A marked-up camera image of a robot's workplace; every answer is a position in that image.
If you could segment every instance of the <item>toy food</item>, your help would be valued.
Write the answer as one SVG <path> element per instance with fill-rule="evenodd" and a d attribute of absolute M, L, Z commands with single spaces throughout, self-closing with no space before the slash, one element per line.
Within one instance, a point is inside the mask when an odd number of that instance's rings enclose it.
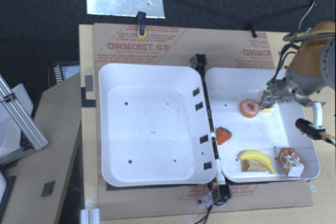
<path fill-rule="evenodd" d="M 272 174 L 275 173 L 272 167 L 272 160 L 265 153 L 257 150 L 247 150 L 239 156 L 241 160 L 255 161 L 264 165 Z"/>
<path fill-rule="evenodd" d="M 264 165 L 256 161 L 251 161 L 247 159 L 242 161 L 241 169 L 244 172 L 266 172 L 267 171 L 267 168 Z"/>
<path fill-rule="evenodd" d="M 245 99 L 240 103 L 239 110 L 243 116 L 253 118 L 259 112 L 259 104 L 253 99 Z"/>
<path fill-rule="evenodd" d="M 216 140 L 218 145 L 222 145 L 224 142 L 228 141 L 232 136 L 232 133 L 223 127 L 219 127 L 216 130 Z"/>
<path fill-rule="evenodd" d="M 281 164 L 285 174 L 290 177 L 301 176 L 305 168 L 293 148 L 283 147 L 280 149 L 278 154 L 278 161 Z"/>

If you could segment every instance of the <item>food package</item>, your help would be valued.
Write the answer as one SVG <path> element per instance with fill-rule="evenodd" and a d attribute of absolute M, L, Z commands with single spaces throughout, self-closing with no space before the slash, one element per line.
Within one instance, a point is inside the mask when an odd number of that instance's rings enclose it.
<path fill-rule="evenodd" d="M 278 161 L 281 164 L 285 174 L 290 177 L 301 176 L 305 168 L 293 148 L 281 148 L 278 154 Z"/>

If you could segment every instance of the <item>donut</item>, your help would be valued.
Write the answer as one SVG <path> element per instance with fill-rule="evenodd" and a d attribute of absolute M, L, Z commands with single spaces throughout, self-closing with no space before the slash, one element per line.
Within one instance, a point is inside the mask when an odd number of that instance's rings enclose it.
<path fill-rule="evenodd" d="M 247 118 L 253 118 L 259 112 L 259 104 L 253 99 L 245 99 L 239 105 L 241 114 Z"/>

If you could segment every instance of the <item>red strawberry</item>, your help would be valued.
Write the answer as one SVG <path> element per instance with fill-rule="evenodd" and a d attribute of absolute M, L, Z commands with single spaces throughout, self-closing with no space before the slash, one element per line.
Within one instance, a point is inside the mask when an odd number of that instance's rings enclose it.
<path fill-rule="evenodd" d="M 232 136 L 232 133 L 223 127 L 219 127 L 216 130 L 217 144 L 222 145 L 224 142 L 228 141 Z"/>

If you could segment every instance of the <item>wooden table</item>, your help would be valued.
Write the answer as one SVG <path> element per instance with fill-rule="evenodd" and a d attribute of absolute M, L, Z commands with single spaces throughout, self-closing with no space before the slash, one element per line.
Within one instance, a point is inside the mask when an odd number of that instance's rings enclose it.
<path fill-rule="evenodd" d="M 93 58 L 95 56 L 93 42 L 94 29 L 92 25 L 80 26 L 80 61 L 88 63 L 81 65 L 81 86 L 85 87 L 85 76 L 95 75 Z M 285 33 L 266 33 L 271 54 L 275 64 L 278 61 L 277 51 L 285 44 L 282 41 Z M 95 89 L 86 93 L 86 99 L 95 99 Z M 323 107 L 323 125 L 327 132 L 335 135 L 335 91 L 323 89 L 320 94 L 311 97 L 316 101 L 327 101 Z M 313 119 L 311 109 L 305 108 L 306 118 Z M 85 199 L 92 199 L 87 209 L 99 207 L 99 191 L 97 179 L 97 138 L 96 138 L 96 108 L 82 109 L 83 131 L 83 167 Z M 335 175 L 335 147 L 322 141 L 314 142 L 320 161 L 320 175 L 309 183 L 316 187 L 311 193 L 312 207 L 297 207 L 285 209 L 250 210 L 238 212 L 212 213 L 207 223 L 334 223 L 336 211 L 336 175 Z M 102 224 L 148 224 L 148 223 L 193 223 L 203 215 L 181 215 L 167 217 L 134 218 L 121 220 L 106 220 Z"/>
<path fill-rule="evenodd" d="M 76 75 L 43 93 L 34 122 L 49 144 L 3 172 L 16 180 L 2 224 L 58 224 L 80 139 L 79 80 Z M 46 184 L 53 188 L 42 197 Z"/>

